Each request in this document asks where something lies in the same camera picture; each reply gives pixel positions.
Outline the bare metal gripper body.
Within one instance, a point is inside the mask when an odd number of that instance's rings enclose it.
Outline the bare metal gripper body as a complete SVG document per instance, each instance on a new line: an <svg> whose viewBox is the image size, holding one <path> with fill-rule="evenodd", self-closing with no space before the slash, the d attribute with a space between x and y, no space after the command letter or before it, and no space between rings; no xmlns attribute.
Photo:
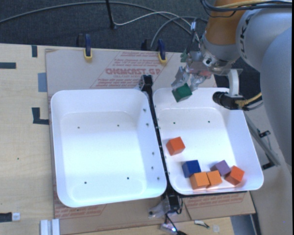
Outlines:
<svg viewBox="0 0 294 235"><path fill-rule="evenodd" d="M227 75L235 62L235 52L212 54L209 51L189 51L185 53L185 78L190 76Z"/></svg>

